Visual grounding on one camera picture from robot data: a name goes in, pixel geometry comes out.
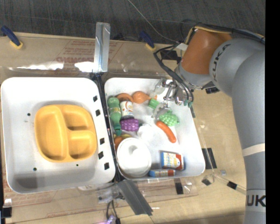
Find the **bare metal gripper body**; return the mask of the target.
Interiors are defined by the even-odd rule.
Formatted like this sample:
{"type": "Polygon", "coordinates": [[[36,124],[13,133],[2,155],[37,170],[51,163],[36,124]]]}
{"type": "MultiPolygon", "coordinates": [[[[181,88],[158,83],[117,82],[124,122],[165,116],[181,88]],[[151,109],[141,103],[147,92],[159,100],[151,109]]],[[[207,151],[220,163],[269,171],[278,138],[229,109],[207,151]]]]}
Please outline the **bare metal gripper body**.
{"type": "Polygon", "coordinates": [[[164,96],[164,101],[175,102],[176,105],[192,106],[193,105],[193,93],[183,83],[176,80],[170,82],[164,81],[163,87],[167,90],[164,96]]]}

